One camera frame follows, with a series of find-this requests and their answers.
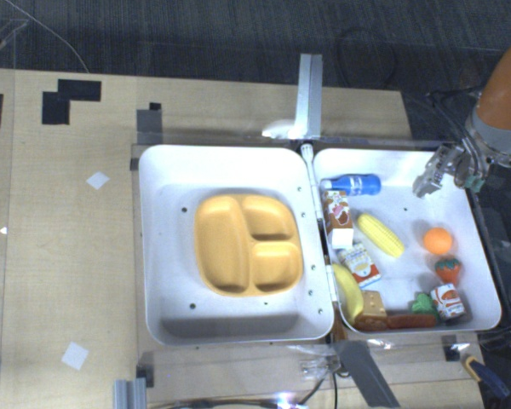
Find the blue bottle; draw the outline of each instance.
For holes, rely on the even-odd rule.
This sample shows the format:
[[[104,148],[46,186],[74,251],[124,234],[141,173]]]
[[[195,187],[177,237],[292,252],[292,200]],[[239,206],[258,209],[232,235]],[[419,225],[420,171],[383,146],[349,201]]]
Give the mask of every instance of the blue bottle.
[[[344,191],[347,195],[376,195],[381,191],[381,179],[374,174],[346,174],[320,182],[322,189]]]

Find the white square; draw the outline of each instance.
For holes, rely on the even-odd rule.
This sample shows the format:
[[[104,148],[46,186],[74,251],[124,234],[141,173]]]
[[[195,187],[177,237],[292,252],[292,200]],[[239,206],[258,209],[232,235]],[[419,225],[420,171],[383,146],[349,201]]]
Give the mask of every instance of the white square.
[[[102,185],[104,185],[109,180],[110,180],[110,177],[108,177],[104,173],[101,173],[100,171],[97,171],[89,179],[87,179],[86,182],[91,187],[98,190],[102,187]]]
[[[81,345],[70,343],[68,349],[66,349],[66,352],[62,356],[62,361],[68,366],[71,366],[72,368],[75,368],[79,371],[81,370],[88,354],[89,351],[84,349]]]

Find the orange ball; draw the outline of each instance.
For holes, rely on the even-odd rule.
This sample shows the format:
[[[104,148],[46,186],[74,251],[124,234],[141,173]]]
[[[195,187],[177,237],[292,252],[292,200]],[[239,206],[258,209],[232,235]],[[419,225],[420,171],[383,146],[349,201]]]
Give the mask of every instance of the orange ball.
[[[444,255],[452,247],[452,236],[443,228],[430,228],[424,235],[424,247],[435,255]]]

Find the toy sink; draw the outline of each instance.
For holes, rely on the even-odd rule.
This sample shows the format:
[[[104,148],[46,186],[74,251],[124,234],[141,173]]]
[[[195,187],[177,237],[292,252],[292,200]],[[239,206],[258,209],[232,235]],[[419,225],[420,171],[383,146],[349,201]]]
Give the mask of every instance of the toy sink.
[[[455,238],[457,289],[468,314],[416,331],[483,331],[501,307],[467,194],[446,177],[418,199],[412,182],[431,153],[331,148],[313,161],[317,181],[377,174],[382,191],[348,200],[354,220],[368,212],[404,241],[399,259],[378,250],[354,224],[382,278],[389,312],[407,313],[439,279],[422,247],[431,227]],[[139,163],[146,324],[162,344],[316,340],[333,324],[328,277],[307,166],[274,147],[154,146]]]

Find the wooden table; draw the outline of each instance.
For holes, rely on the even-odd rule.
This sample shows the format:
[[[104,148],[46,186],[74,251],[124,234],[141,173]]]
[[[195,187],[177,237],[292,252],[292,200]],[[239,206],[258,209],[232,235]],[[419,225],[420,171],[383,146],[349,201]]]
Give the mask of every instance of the wooden table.
[[[42,93],[56,92],[59,78],[101,81],[101,99],[71,101],[70,125],[42,125]],[[133,379],[138,360],[129,170],[136,110],[161,103],[165,131],[256,135],[295,116],[296,87],[0,70],[0,93],[0,227],[9,228],[7,247],[0,237],[0,409],[112,407],[114,380]],[[411,136],[398,93],[324,89],[322,112],[331,135]],[[96,172],[110,178],[99,190],[86,183]],[[480,357],[476,337],[462,338]],[[89,351],[80,370],[61,362],[70,342]],[[482,407],[476,382],[445,362],[437,343],[426,351],[409,344],[403,355],[377,356],[402,405]],[[261,368],[250,364],[257,381]],[[208,371],[209,383],[232,380]],[[177,380],[194,386],[188,379]],[[351,379],[339,385],[340,401],[365,407]],[[332,406],[330,384],[323,388],[311,407]]]

